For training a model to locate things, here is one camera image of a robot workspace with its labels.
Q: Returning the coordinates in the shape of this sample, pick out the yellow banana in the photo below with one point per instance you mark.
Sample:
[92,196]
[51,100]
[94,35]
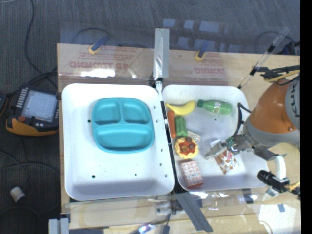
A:
[182,108]

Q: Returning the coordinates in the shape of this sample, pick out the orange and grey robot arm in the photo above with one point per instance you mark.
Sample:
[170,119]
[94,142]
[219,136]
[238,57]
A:
[270,113]

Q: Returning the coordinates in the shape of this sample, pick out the orange carrot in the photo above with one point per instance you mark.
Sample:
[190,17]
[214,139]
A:
[172,125]

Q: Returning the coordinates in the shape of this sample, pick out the yellow toy pizza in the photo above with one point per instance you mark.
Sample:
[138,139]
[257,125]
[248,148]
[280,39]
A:
[186,148]

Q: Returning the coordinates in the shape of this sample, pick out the brown cardboard board red print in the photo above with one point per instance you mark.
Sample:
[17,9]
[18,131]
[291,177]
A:
[102,64]

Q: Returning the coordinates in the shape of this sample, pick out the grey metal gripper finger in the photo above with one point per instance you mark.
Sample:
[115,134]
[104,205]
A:
[214,152]
[216,143]

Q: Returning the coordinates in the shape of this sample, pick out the orange carton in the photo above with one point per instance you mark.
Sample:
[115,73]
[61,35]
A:
[191,174]

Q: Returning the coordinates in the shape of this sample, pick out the white patterned packet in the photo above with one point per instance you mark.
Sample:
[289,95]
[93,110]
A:
[195,136]

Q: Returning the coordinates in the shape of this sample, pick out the white and orange packet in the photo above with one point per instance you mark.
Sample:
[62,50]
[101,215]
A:
[228,163]

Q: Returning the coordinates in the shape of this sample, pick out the green plastic bottle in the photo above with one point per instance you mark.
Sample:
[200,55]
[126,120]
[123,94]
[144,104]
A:
[215,107]

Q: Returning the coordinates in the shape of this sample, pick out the green toy vegetable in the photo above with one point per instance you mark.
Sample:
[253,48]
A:
[181,127]

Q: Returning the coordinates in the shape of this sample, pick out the blue divided plate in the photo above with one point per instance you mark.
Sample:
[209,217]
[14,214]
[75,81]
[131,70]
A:
[123,133]

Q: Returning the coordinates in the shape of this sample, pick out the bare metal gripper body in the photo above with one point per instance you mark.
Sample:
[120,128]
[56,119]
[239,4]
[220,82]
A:
[240,144]

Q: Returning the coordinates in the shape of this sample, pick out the white plastic tray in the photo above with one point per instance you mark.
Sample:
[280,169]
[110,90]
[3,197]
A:
[80,140]
[219,128]

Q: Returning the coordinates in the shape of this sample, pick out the black cylinder on white bracket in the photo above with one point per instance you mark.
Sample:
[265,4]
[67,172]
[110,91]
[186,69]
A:
[280,169]

